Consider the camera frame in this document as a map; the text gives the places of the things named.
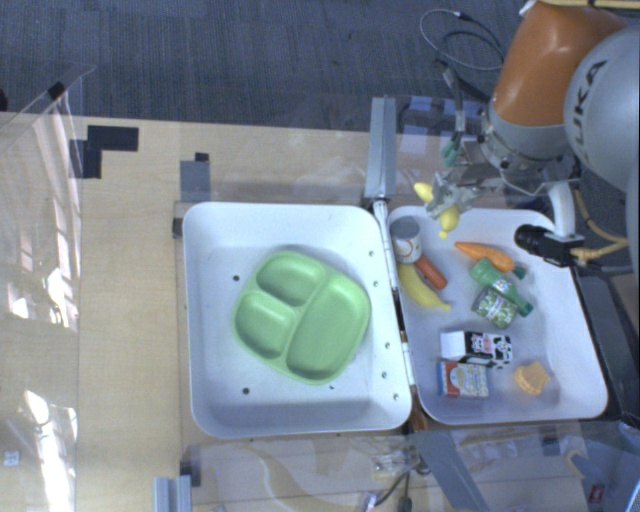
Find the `green can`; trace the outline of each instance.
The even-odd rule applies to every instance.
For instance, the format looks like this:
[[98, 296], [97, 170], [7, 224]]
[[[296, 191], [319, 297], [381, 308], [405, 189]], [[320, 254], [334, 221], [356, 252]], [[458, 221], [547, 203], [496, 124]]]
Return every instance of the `green can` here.
[[500, 329], [506, 328], [518, 313], [518, 306], [492, 288], [484, 288], [471, 309]]

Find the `tin can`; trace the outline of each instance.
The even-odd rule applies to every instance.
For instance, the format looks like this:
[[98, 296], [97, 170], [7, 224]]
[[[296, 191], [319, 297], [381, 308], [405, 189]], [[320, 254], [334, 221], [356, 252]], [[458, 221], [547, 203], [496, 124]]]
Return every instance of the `tin can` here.
[[492, 288], [484, 288], [471, 309], [500, 329], [506, 328], [518, 313], [518, 306]]
[[389, 233], [398, 263], [415, 263], [420, 259], [420, 226], [413, 217], [400, 217], [391, 224]]

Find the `small box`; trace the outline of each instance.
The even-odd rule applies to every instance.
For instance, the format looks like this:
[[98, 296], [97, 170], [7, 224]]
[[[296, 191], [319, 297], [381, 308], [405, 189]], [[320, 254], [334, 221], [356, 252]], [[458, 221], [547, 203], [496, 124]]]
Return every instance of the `small box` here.
[[478, 364], [440, 361], [438, 392], [443, 396], [487, 398], [489, 396], [487, 369]]
[[513, 359], [511, 338], [483, 332], [443, 332], [440, 334], [442, 357], [449, 361], [485, 365], [502, 369]]

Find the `orange carrot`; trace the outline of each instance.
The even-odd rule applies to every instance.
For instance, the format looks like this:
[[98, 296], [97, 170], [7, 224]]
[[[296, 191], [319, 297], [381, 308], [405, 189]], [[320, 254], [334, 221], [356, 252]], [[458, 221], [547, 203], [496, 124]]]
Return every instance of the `orange carrot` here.
[[500, 272], [511, 272], [516, 267], [510, 256], [493, 247], [470, 242], [456, 242], [455, 246], [474, 260], [487, 258]]
[[442, 273], [436, 268], [436, 266], [431, 263], [426, 256], [420, 256], [420, 259], [414, 263], [416, 268], [422, 272], [424, 277], [426, 277], [429, 282], [433, 285], [437, 290], [442, 290], [445, 286], [447, 286], [447, 279], [442, 275]]

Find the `green plate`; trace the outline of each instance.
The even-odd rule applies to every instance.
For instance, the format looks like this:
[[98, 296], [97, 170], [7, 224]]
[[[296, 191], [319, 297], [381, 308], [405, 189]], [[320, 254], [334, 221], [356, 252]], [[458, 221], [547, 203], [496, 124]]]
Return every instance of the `green plate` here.
[[308, 384], [345, 369], [362, 341], [367, 293], [334, 268], [281, 251], [258, 267], [233, 310], [236, 339], [269, 366]]

